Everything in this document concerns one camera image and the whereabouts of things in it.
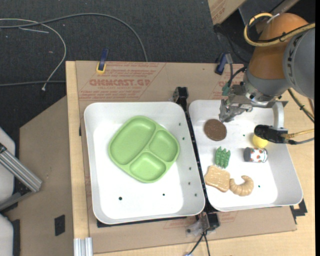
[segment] yellow and blue clip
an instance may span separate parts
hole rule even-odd
[[[109,55],[109,49],[104,48],[101,54],[100,62],[96,65],[96,72],[99,74],[103,74],[106,71],[106,61]]]

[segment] white cable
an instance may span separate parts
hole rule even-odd
[[[21,18],[0,18],[0,21],[22,21],[22,22],[31,22],[31,23],[38,23],[37,21],[33,21],[33,20],[28,20],[28,19],[21,19]],[[41,24],[42,26],[45,26],[46,28],[50,29],[51,31],[55,32],[57,34],[57,36],[60,38],[60,40],[63,43],[63,47],[64,47],[64,54],[63,57],[60,61],[60,63],[58,64],[58,66],[56,66],[56,68],[53,70],[53,72],[50,74],[49,78],[47,79],[47,81],[49,82],[49,80],[51,79],[51,77],[54,75],[54,73],[57,71],[57,69],[61,66],[61,64],[65,61],[66,55],[67,55],[67,46],[65,41],[63,40],[63,38],[61,37],[61,35],[54,30],[52,27],[45,25],[45,24]],[[31,30],[28,29],[29,31],[33,31],[33,32],[44,32],[44,31],[39,31],[39,30]],[[45,91],[46,90],[46,86],[47,83],[45,83],[42,87],[42,90]]]

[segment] wooden edge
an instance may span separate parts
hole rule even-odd
[[[73,214],[73,237],[89,237],[87,196],[81,136],[79,136],[80,115],[75,61],[66,61],[66,94],[70,143],[70,172]]]

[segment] green plate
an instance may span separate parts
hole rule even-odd
[[[111,160],[138,181],[158,181],[179,155],[177,139],[164,127],[145,116],[126,121],[108,145]]]

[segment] yellow ball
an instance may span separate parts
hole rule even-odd
[[[268,141],[266,139],[260,138],[255,134],[253,135],[252,142],[259,149],[264,149],[268,144]]]

